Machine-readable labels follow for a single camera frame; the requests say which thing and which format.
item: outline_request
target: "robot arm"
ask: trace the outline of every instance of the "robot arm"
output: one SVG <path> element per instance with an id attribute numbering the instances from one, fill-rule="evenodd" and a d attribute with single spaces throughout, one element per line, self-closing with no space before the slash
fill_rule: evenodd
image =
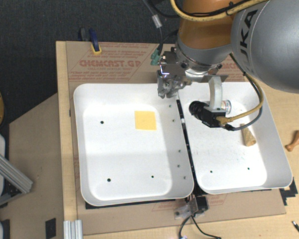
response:
<path id="1" fill-rule="evenodd" d="M 192 82 L 208 82 L 230 53 L 251 76 L 299 93 L 299 0 L 241 1 L 184 0 L 183 11 L 176 10 L 182 19 L 175 48 L 159 61 L 160 97 L 172 97 Z M 238 13 L 227 9 L 225 17 L 206 20 L 207 13 L 199 13 L 221 8 L 237 8 Z"/>

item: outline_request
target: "black pen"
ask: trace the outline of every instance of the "black pen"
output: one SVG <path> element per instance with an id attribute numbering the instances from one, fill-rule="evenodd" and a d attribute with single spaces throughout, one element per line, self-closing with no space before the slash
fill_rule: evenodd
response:
<path id="1" fill-rule="evenodd" d="M 295 222 L 295 221 L 293 221 L 293 225 L 294 225 L 294 227 L 298 230 L 298 232 L 299 232 L 299 226 L 298 226 L 298 224 Z"/>

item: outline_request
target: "cardboard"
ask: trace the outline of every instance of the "cardboard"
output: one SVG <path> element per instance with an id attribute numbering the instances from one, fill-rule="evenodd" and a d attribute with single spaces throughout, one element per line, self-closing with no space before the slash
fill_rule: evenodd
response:
<path id="1" fill-rule="evenodd" d="M 80 192 L 80 172 L 76 138 L 73 92 L 84 83 L 155 83 L 158 66 L 150 65 L 150 55 L 157 48 L 148 43 L 100 43 L 102 53 L 94 55 L 89 42 L 66 42 L 73 162 L 78 218 L 84 235 L 111 233 L 180 225 L 174 211 L 183 199 L 118 207 L 87 209 Z M 165 45 L 169 50 L 173 45 Z M 219 74 L 229 74 L 226 81 L 244 81 L 242 73 L 228 57 Z M 213 222 L 286 213 L 280 191 L 254 191 L 206 195 L 209 210 L 198 222 Z"/>

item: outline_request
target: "yellow cable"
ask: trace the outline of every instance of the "yellow cable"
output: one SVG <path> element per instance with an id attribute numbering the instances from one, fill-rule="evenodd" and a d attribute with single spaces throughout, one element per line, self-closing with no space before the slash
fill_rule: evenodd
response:
<path id="1" fill-rule="evenodd" d="M 211 21 L 211 20 L 216 20 L 216 19 L 221 19 L 221 18 L 227 17 L 227 16 L 235 14 L 241 10 L 244 10 L 248 7 L 251 7 L 255 4 L 265 2 L 265 1 L 268 1 L 268 0 L 250 0 L 245 3 L 242 3 L 241 5 L 238 5 L 235 8 L 227 10 L 227 12 L 221 12 L 217 15 L 206 16 L 206 17 L 189 16 L 178 9 L 175 0 L 170 0 L 170 3 L 171 3 L 172 8 L 174 9 L 174 11 L 183 19 L 187 19 L 190 21 L 204 22 L 204 21 Z"/>
<path id="2" fill-rule="evenodd" d="M 237 119 L 245 117 L 249 114 L 252 114 L 252 113 L 256 112 L 257 110 L 259 110 L 261 108 L 261 106 L 263 106 L 264 94 L 263 94 L 263 91 L 262 91 L 261 87 L 259 86 L 259 84 L 257 83 L 257 81 L 253 77 L 251 77 L 250 75 L 248 75 L 248 77 L 256 85 L 257 89 L 259 90 L 259 104 L 255 108 L 251 109 L 250 111 L 247 111 L 245 113 L 242 113 L 242 114 L 239 114 L 239 115 L 236 115 L 236 116 L 233 116 L 233 117 L 229 117 L 229 118 L 222 117 L 222 116 L 216 117 L 216 119 L 220 122 L 221 125 L 225 125 L 229 122 L 233 122 L 234 120 L 237 120 Z"/>

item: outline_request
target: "wooden cylinder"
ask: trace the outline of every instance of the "wooden cylinder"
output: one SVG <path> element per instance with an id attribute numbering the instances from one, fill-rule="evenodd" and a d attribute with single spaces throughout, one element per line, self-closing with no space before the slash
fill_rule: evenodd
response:
<path id="1" fill-rule="evenodd" d="M 248 127 L 242 129 L 242 133 L 243 133 L 244 143 L 247 147 L 256 144 L 257 141 Z"/>
<path id="2" fill-rule="evenodd" d="M 294 140 L 292 141 L 292 143 L 286 145 L 286 149 L 288 151 L 292 151 L 294 149 L 294 147 L 298 144 L 299 144 L 299 130 L 296 132 Z"/>

